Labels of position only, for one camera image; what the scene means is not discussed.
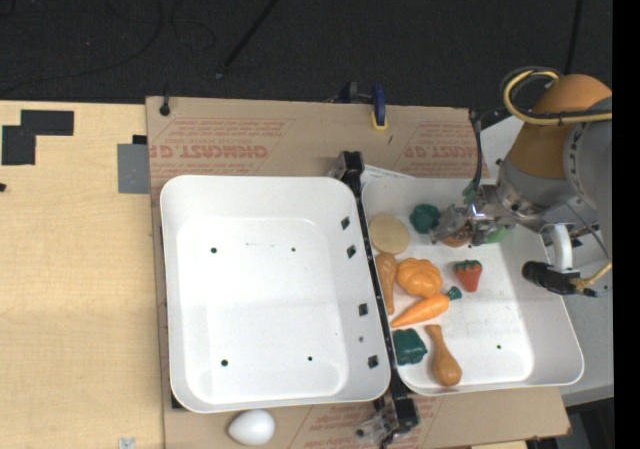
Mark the orange round toy food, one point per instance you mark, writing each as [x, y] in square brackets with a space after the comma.
[456, 240]

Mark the dark green pepper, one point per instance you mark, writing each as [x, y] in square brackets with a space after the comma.
[409, 347]

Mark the red strawberry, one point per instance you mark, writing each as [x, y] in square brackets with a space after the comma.
[469, 276]

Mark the white plastic tray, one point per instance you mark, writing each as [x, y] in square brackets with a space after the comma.
[480, 332]
[270, 297]

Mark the orange pumpkin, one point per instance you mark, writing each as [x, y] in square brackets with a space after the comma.
[419, 277]

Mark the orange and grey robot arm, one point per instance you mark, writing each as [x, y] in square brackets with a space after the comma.
[550, 137]

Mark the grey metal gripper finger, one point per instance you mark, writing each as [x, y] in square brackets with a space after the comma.
[442, 227]
[463, 222]

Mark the white egg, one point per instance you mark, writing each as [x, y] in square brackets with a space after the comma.
[252, 427]

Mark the dark green broccoli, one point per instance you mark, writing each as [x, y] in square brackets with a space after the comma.
[424, 218]

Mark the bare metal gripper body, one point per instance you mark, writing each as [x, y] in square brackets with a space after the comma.
[492, 217]

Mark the brown cardboard board red print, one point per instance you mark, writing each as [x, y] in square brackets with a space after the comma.
[280, 147]

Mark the thin black rod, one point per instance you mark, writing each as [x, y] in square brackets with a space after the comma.
[376, 277]

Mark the tan chicken drumstick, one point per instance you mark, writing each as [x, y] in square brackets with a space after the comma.
[444, 362]

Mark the beige round biscuit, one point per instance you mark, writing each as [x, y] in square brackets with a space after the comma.
[389, 234]

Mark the black cylinder on white bracket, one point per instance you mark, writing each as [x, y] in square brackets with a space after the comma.
[547, 277]

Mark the tan long bread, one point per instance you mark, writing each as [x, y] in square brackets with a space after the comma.
[386, 282]

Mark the orange carrot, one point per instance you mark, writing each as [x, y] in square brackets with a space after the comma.
[422, 309]

